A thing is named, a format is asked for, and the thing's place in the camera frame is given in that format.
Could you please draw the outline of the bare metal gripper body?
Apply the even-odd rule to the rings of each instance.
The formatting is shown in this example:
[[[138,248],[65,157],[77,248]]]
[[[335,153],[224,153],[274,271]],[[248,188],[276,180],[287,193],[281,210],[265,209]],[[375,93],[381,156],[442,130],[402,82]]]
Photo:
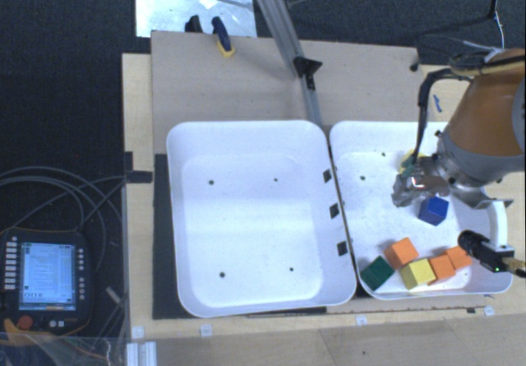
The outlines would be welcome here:
[[[410,175],[411,189],[428,196],[449,196],[450,185],[441,177],[432,157],[419,157]]]

